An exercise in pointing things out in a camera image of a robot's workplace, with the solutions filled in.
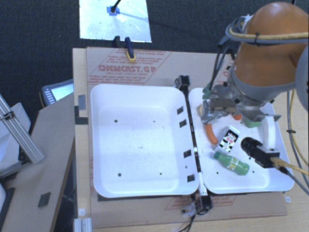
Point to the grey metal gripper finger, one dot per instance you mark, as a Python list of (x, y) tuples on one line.
[(205, 108), (214, 117)]

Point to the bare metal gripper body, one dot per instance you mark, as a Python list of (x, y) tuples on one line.
[(224, 100)]

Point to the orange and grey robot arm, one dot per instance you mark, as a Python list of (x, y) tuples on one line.
[(268, 52)]

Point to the tan doughnut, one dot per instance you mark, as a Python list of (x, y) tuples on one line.
[(200, 110)]

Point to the orange sausage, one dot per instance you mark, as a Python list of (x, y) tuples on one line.
[(212, 134)]

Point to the white carton with cow print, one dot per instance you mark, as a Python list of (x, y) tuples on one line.
[(228, 139)]

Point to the thin black and white rod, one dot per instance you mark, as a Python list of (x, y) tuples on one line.
[(193, 134)]

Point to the green plastic bottle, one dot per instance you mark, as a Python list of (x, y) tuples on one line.
[(233, 163)]

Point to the white plastic tray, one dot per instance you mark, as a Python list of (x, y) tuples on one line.
[(142, 144), (231, 181)]

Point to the brown cardboard board red print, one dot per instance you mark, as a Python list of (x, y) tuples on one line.
[(149, 64)]

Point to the black cylinder on white bracket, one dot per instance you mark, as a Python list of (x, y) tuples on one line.
[(257, 150)]

